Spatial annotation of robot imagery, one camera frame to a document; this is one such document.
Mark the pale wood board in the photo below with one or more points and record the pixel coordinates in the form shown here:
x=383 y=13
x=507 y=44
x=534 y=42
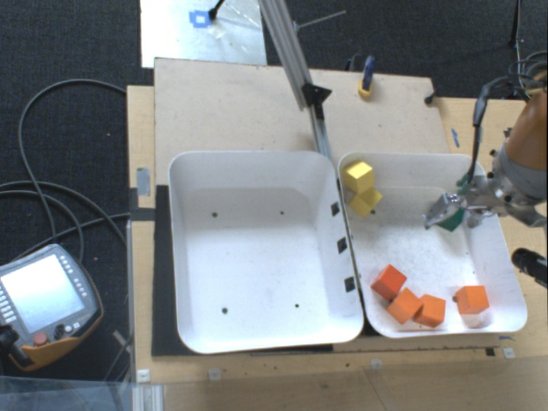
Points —
x=240 y=109

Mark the white plastic tray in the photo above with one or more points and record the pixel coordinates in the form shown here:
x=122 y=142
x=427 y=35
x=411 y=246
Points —
x=428 y=251
x=257 y=263

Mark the green cube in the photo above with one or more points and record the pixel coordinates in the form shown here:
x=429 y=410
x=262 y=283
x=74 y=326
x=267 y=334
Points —
x=452 y=222

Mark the yellow cube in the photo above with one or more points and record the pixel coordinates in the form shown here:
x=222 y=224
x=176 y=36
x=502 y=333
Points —
x=365 y=203
x=359 y=176

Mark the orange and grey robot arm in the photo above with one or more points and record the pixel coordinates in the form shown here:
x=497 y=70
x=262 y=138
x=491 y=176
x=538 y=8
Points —
x=530 y=144

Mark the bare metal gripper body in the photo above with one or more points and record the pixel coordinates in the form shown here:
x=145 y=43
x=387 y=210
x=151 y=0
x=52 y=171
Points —
x=509 y=201

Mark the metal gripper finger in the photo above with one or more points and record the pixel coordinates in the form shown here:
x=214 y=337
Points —
x=476 y=219
x=437 y=212

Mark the orange cube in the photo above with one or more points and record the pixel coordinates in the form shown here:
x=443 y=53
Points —
x=472 y=299
x=430 y=311
x=404 y=306
x=388 y=281

